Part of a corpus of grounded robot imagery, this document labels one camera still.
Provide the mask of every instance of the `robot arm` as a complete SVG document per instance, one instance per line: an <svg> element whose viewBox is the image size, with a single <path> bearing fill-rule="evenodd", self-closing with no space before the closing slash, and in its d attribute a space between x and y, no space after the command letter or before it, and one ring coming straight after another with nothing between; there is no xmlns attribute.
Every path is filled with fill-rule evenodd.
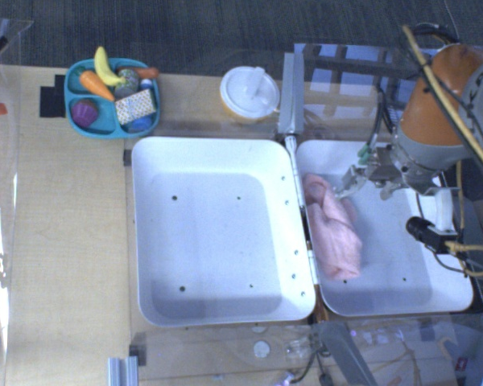
<svg viewBox="0 0 483 386"><path fill-rule="evenodd" d="M370 147L366 164L351 166L336 193L338 198L346 197L369 180L381 188L382 199L406 187L420 195L434 195L437 211L443 215L437 214L435 224L412 218L407 230L434 253L442 254L451 248L463 249L464 245L454 241L459 237L456 232L449 231L451 190L437 187L433 179L466 158L475 158L483 172L483 51L463 44L448 45L434 56L431 70L431 80L438 78L437 84L445 86L451 95L441 99L431 92L435 85L424 70L429 87L419 79L390 144ZM466 260L462 251L454 254ZM472 274L465 270L471 276L483 276L483 272Z"/></svg>
<svg viewBox="0 0 483 386"><path fill-rule="evenodd" d="M469 116L454 98L450 99L483 148L483 51L463 44L446 46L433 58L432 70L472 110ZM419 79L391 143L376 148L365 169L351 167L338 195L354 193L367 179L382 188L383 199L404 187L431 195L438 189L433 178L470 157L469 148Z"/></svg>

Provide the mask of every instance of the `pink cloth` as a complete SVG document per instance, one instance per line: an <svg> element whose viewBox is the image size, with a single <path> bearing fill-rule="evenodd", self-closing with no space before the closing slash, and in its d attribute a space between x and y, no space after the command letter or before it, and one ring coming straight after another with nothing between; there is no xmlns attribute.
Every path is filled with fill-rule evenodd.
<svg viewBox="0 0 483 386"><path fill-rule="evenodd" d="M305 175L303 189L318 266L333 280L359 276L362 244L353 227L354 206L337 200L331 185L317 175Z"/></svg>

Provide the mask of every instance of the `white tray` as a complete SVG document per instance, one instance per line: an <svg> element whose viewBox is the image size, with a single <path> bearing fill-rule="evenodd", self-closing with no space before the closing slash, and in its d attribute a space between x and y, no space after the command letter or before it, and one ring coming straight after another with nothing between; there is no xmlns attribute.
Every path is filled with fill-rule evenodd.
<svg viewBox="0 0 483 386"><path fill-rule="evenodd" d="M262 140L133 150L138 300L157 326L291 321L315 304L288 153Z"/></svg>
<svg viewBox="0 0 483 386"><path fill-rule="evenodd" d="M301 175L320 175L336 186L357 161L360 142L308 141L300 145L297 165ZM382 201L379 190L367 184L350 200L357 209L355 228L363 242L361 276L346 283L320 273L325 304L344 316L418 314L467 309L473 300L469 279L443 269L433 255L406 230L418 216L415 193L396 191ZM434 202L422 198L423 211L434 219ZM456 259L442 256L452 267Z"/></svg>

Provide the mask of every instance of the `toy food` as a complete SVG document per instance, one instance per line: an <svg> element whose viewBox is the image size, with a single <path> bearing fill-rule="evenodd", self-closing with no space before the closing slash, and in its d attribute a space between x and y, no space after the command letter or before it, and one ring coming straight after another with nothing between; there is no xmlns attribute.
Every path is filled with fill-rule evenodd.
<svg viewBox="0 0 483 386"><path fill-rule="evenodd" d="M117 68L116 71L120 72L125 68L129 68L130 70L137 72L140 79L156 79L159 76L159 69L157 68L135 68L131 66L121 66Z"/></svg>
<svg viewBox="0 0 483 386"><path fill-rule="evenodd" d="M90 93L103 97L106 100L114 101L113 93L109 91L101 78L91 70L84 70L79 75L80 84Z"/></svg>
<svg viewBox="0 0 483 386"><path fill-rule="evenodd" d="M98 119L98 108L91 99L82 99L72 107L72 119L80 127L90 127Z"/></svg>
<svg viewBox="0 0 483 386"><path fill-rule="evenodd" d="M125 83L125 78L117 76L111 70L111 67L109 66L109 58L102 46L99 46L97 51L95 51L94 63L95 71L98 76L108 86L118 86L119 84Z"/></svg>

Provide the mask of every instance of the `blue plate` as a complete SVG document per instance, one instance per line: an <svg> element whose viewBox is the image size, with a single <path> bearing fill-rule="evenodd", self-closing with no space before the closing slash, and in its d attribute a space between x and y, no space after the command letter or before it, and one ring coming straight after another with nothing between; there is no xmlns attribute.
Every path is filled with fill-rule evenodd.
<svg viewBox="0 0 483 386"><path fill-rule="evenodd" d="M112 70L121 66L131 66L137 68L146 68L147 65L131 59L112 58L109 59L109 65ZM94 95L84 87L79 81L77 74L78 68L86 70L94 70L93 59L82 60L70 67L64 79L64 104L66 106L66 115L72 127L78 133L89 138L138 138L149 134L159 123L159 115L161 114L159 102L159 89L155 80L152 80L153 93L155 99L155 113L149 115L151 119L150 126L140 132L129 133L129 127L120 125L118 121L116 109L112 101L108 101L100 96ZM80 127L72 119L72 106L79 100L89 99L95 103L98 108L98 119L96 119L89 127Z"/></svg>

